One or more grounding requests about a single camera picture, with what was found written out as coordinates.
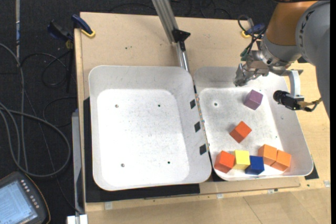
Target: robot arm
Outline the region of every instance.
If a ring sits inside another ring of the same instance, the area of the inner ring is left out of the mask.
[[[292,76],[288,68],[303,56],[316,66],[321,98],[330,117],[330,0],[277,1],[279,4],[258,50],[250,50],[244,56],[246,62],[239,64],[234,83],[243,86],[251,79],[267,76],[269,72]],[[308,104],[297,94],[275,94],[275,98],[280,97],[291,99],[288,107],[293,110]]]

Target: screen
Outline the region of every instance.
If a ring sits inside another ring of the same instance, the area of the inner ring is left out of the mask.
[[[0,224],[24,224],[36,217],[17,180],[0,188]]]

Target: black floor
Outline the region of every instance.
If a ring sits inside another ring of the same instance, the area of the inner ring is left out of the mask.
[[[15,0],[0,1],[0,43],[16,53]],[[63,41],[55,40],[49,35],[49,22],[55,19],[58,24],[71,29],[71,16],[79,12],[154,15],[155,9],[151,0],[21,0],[20,6],[20,61],[25,59],[22,65],[26,91],[24,111],[40,118],[45,117],[50,123],[60,126],[59,129],[71,143],[71,125],[68,123],[76,109],[76,82],[73,79],[75,73],[73,70],[73,78],[67,91],[67,84],[64,82],[67,72],[63,65],[69,67],[69,55],[60,59],[62,63],[56,61],[48,67],[54,57],[67,52]],[[265,25],[268,24],[275,6],[276,3],[270,0],[178,0],[172,3],[176,16],[237,19],[240,15],[247,15],[255,24]],[[0,48],[0,102],[10,109],[20,110],[21,91],[15,59]],[[31,173],[48,174],[62,166],[66,160],[67,149],[57,133],[29,119],[25,120],[24,133]],[[12,139],[16,151],[14,133]],[[14,170],[17,167],[11,158],[5,125],[0,118],[0,178]],[[63,224],[66,216],[75,214],[58,186],[61,186],[73,205],[72,178],[70,163],[58,176],[59,184],[56,179],[35,179],[50,207],[51,223]]]

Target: white tray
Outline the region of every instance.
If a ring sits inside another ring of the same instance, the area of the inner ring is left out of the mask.
[[[232,67],[203,67],[194,76],[213,165],[222,150],[230,153],[234,150],[248,150],[250,155],[257,155],[258,149],[264,144],[290,153],[291,165],[284,172],[265,165],[265,171],[260,175],[245,174],[238,169],[228,173],[215,170],[216,174],[224,180],[310,174],[313,161],[297,115],[273,99],[276,90],[288,92],[284,78],[270,73],[267,77],[249,81],[246,86],[235,87],[235,72],[236,68]],[[243,104],[245,96],[252,89],[264,95],[257,110]],[[241,143],[237,143],[229,132],[240,121],[244,121],[252,132]]]
[[[211,163],[191,75],[98,66],[89,74],[93,178],[105,190],[206,181]]]

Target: electronic device with screen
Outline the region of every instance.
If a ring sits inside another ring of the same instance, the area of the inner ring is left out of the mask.
[[[0,180],[0,224],[45,224],[48,206],[35,183],[21,172]]]

